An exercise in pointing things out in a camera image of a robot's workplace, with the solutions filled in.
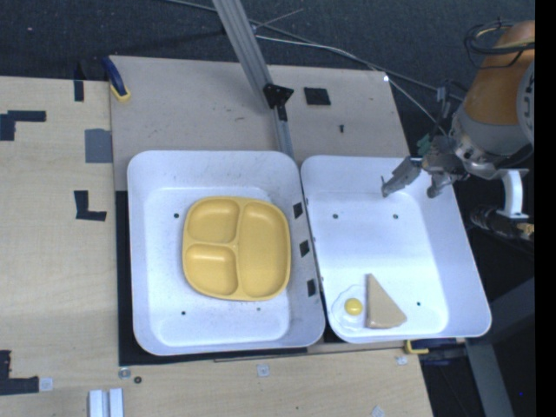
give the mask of yellow divided plate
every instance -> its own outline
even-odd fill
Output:
[[[269,300],[289,280],[288,220],[269,202],[203,198],[185,219],[182,263],[189,284],[202,294],[225,300]]]

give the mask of white tray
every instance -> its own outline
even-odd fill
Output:
[[[301,167],[330,325],[352,343],[484,334],[490,309],[453,189],[429,199],[422,172],[383,198],[381,176],[389,179],[400,162],[313,156]],[[404,324],[370,329],[342,316],[337,301],[355,296],[365,304],[367,274],[406,314]]]
[[[315,343],[325,326],[316,285],[299,169],[274,151],[145,151],[128,166],[133,327],[156,355],[195,354]],[[197,293],[182,271],[182,231],[189,207],[212,195],[272,202],[288,218],[292,245],[286,289],[268,301],[225,301]]]

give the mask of black floor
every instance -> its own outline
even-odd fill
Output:
[[[183,0],[212,6],[210,0]],[[476,24],[498,17],[535,18],[535,0],[242,0],[252,19],[311,41],[349,51],[390,75],[434,116],[432,90],[445,79],[468,87],[475,68],[463,37]],[[100,59],[109,54],[235,61],[214,12],[156,0],[0,0],[0,76],[73,78],[81,61],[90,79],[103,79]],[[265,36],[289,38],[260,28]],[[365,69],[335,53],[261,41],[267,63]],[[408,76],[429,85],[412,83]],[[394,90],[412,153],[430,120]],[[526,180],[525,211],[534,219],[533,158]],[[464,218],[484,202],[500,204],[502,190],[477,179],[457,185]],[[487,297],[494,301],[534,276],[531,249],[516,247],[478,229],[469,231]],[[535,327],[496,345],[500,369],[516,416],[536,414]],[[436,416],[481,416],[465,357],[444,366],[423,365]]]

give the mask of wooden table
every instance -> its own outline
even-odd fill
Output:
[[[132,366],[119,378],[113,166],[87,163],[84,147],[85,130],[111,130],[109,86],[85,82],[76,102],[71,81],[5,77],[0,95],[0,114],[47,113],[0,142],[0,350],[12,351],[10,378],[53,380],[0,396],[0,416],[86,415],[88,391],[114,387],[128,416],[432,415],[419,360],[399,348]],[[105,221],[76,219],[76,190]]]

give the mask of toy bread slice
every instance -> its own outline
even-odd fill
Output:
[[[395,328],[407,321],[406,315],[374,278],[367,275],[367,318],[365,326],[371,329]]]

